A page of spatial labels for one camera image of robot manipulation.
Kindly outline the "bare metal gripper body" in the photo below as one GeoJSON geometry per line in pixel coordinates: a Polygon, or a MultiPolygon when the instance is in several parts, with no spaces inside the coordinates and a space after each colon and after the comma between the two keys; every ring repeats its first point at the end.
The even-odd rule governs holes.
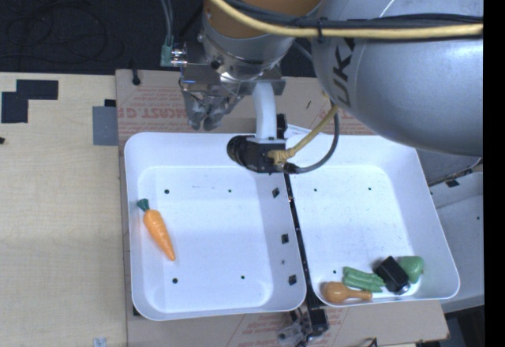
{"type": "Polygon", "coordinates": [[[276,64],[238,57],[210,42],[185,43],[179,47],[180,85],[203,103],[219,99],[234,104],[251,95],[258,83],[281,95],[286,86],[276,64]]]}

